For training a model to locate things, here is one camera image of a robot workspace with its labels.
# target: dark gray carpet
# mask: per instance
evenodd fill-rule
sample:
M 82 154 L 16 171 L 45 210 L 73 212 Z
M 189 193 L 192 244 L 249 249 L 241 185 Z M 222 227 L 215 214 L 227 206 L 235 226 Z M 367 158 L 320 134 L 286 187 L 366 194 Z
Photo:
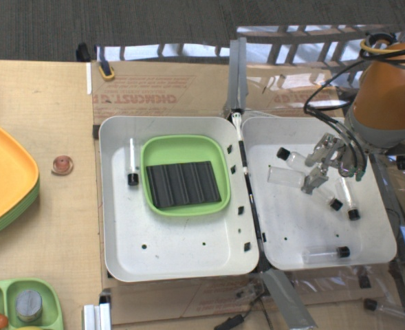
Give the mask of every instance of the dark gray carpet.
M 405 0 L 0 0 L 0 59 L 74 61 L 77 45 L 229 45 L 240 25 L 405 23 Z

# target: wooden tabletop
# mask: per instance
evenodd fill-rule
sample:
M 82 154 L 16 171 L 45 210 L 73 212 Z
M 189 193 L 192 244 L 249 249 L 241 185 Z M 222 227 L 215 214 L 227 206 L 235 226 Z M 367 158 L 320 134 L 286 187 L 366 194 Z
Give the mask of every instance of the wooden tabletop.
M 41 181 L 37 200 L 0 231 L 0 280 L 35 277 L 51 284 L 61 302 L 66 330 L 81 329 L 83 306 L 98 304 L 102 291 L 93 123 L 85 64 L 0 60 L 0 127 L 36 160 Z M 59 155 L 73 159 L 70 175 L 52 174 L 52 162 Z M 387 292 L 396 295 L 393 279 L 383 281 Z M 401 320 L 366 313 L 359 301 L 310 305 L 308 310 L 320 329 L 405 329 Z M 279 311 L 268 313 L 275 329 L 287 329 Z M 116 329 L 213 329 L 226 318 L 167 320 Z M 269 329 L 259 310 L 241 326 Z

